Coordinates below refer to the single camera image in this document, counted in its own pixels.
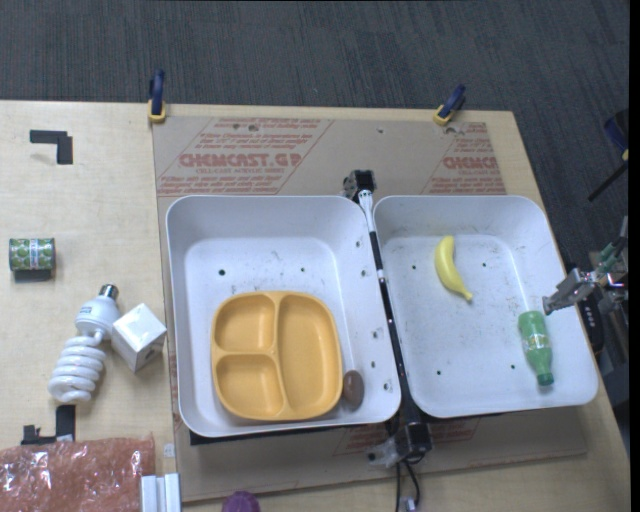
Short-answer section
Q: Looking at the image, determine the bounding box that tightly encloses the purple round object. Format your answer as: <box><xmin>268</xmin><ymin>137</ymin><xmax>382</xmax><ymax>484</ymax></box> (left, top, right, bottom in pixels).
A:
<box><xmin>221</xmin><ymin>490</ymin><xmax>262</xmax><ymax>512</ymax></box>

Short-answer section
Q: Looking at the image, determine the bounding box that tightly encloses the yellow divided plate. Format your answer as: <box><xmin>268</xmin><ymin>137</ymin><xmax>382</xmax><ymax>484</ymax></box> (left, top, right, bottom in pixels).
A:
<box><xmin>210</xmin><ymin>290</ymin><xmax>345</xmax><ymax>423</ymax></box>

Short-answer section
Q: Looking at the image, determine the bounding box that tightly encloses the black block with thin wires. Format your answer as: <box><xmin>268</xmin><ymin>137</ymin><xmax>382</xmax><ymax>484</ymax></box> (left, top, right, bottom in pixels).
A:
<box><xmin>367</xmin><ymin>422</ymin><xmax>434</xmax><ymax>469</ymax></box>
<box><xmin>342</xmin><ymin>168</ymin><xmax>377</xmax><ymax>199</ymax></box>

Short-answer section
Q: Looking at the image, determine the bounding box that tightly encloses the green plastic bottle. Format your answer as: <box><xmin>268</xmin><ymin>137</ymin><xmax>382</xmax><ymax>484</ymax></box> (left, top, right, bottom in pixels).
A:
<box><xmin>516</xmin><ymin>309</ymin><xmax>556</xmax><ymax>388</ymax></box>

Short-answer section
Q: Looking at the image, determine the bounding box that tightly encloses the thin black and white rod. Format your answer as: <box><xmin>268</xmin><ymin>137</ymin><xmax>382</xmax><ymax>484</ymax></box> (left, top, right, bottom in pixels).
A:
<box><xmin>357</xmin><ymin>189</ymin><xmax>426</xmax><ymax>427</ymax></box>

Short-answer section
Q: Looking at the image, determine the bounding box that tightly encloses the green patterned can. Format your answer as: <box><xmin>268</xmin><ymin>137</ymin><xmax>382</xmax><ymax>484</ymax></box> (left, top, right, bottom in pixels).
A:
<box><xmin>7</xmin><ymin>236</ymin><xmax>57</xmax><ymax>274</ymax></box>

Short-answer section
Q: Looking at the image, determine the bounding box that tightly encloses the brown egg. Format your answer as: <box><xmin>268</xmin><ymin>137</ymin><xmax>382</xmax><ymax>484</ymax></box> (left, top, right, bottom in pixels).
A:
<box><xmin>342</xmin><ymin>369</ymin><xmax>366</xmax><ymax>413</ymax></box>

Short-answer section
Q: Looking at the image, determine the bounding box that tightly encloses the white plastic tray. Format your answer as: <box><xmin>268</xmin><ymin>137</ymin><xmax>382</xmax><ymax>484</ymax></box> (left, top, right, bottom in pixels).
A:
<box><xmin>372</xmin><ymin>194</ymin><xmax>600</xmax><ymax>421</ymax></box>
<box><xmin>164</xmin><ymin>194</ymin><xmax>403</xmax><ymax>439</ymax></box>

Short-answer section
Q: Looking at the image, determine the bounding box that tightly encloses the white spiral light bulb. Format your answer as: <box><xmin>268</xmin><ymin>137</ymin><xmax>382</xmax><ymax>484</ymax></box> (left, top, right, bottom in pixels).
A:
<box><xmin>47</xmin><ymin>283</ymin><xmax>123</xmax><ymax>406</ymax></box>

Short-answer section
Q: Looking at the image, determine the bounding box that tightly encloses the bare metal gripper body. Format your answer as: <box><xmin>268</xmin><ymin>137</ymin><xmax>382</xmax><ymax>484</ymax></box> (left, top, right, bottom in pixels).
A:
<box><xmin>569</xmin><ymin>266</ymin><xmax>603</xmax><ymax>302</ymax></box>

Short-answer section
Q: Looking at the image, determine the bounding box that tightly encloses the white cube box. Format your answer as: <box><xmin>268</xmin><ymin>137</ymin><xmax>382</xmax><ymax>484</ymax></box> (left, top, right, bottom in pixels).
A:
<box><xmin>110</xmin><ymin>302</ymin><xmax>169</xmax><ymax>374</ymax></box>

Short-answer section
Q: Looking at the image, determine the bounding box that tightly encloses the brown cardboard board red print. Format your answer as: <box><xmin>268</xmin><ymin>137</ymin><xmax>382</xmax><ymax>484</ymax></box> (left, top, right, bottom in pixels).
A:
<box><xmin>151</xmin><ymin>115</ymin><xmax>589</xmax><ymax>504</ymax></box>

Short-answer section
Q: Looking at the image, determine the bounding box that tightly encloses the yellow banana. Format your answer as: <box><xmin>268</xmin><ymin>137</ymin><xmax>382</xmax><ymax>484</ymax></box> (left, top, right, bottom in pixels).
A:
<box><xmin>433</xmin><ymin>234</ymin><xmax>475</xmax><ymax>303</ymax></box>

